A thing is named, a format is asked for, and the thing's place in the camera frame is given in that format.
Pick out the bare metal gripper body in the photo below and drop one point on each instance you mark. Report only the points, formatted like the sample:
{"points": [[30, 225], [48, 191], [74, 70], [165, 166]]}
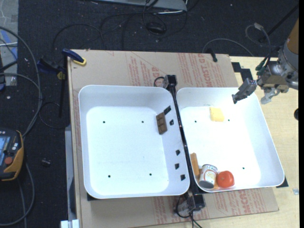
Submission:
{"points": [[273, 79]]}

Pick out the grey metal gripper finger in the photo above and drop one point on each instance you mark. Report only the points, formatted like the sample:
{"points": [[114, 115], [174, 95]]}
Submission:
{"points": [[269, 96], [245, 88]]}

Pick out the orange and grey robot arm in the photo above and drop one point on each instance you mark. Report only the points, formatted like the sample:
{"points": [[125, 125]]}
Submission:
{"points": [[291, 46]]}

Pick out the yellow cheese block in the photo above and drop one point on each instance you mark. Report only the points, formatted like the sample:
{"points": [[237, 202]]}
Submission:
{"points": [[216, 114]]}

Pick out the white plastic tray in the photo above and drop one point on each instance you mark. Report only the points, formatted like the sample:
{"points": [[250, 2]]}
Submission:
{"points": [[126, 148], [228, 148]]}

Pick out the thin black rod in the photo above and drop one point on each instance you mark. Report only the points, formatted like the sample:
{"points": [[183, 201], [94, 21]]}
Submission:
{"points": [[181, 127]]}

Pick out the orange stick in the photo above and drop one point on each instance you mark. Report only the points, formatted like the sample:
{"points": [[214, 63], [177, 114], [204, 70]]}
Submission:
{"points": [[195, 163]]}

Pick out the brown chocolate bar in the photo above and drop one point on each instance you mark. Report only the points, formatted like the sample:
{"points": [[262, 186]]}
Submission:
{"points": [[161, 123]]}

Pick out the red tomato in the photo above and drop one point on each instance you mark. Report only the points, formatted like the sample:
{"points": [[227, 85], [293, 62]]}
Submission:
{"points": [[225, 179]]}

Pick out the white and orange can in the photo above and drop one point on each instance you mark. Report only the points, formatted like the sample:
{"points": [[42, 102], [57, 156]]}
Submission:
{"points": [[209, 176]]}

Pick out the brown cardboard board red print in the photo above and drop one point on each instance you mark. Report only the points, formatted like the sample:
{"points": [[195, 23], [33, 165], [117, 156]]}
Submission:
{"points": [[111, 68]]}

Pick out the black cylinder on white bracket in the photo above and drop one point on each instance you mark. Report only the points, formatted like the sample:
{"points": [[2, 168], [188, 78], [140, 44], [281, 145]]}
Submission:
{"points": [[296, 114]]}

